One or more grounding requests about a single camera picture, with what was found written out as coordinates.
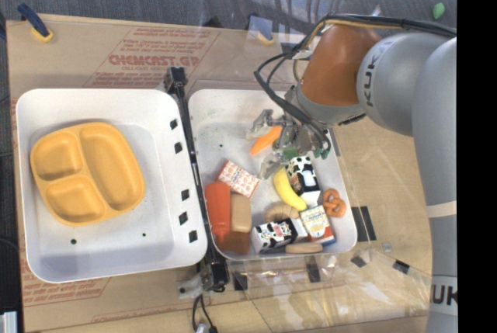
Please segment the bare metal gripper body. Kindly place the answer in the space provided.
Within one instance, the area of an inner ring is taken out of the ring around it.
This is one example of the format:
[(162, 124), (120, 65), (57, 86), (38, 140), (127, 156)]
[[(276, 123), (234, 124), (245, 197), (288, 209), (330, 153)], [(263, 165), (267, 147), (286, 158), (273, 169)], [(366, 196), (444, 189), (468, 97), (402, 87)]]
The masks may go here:
[(282, 154), (284, 159), (312, 154), (325, 160), (329, 156), (331, 141), (320, 127), (313, 123), (301, 123), (287, 114), (276, 120), (276, 125), (281, 127), (276, 139), (276, 152)]

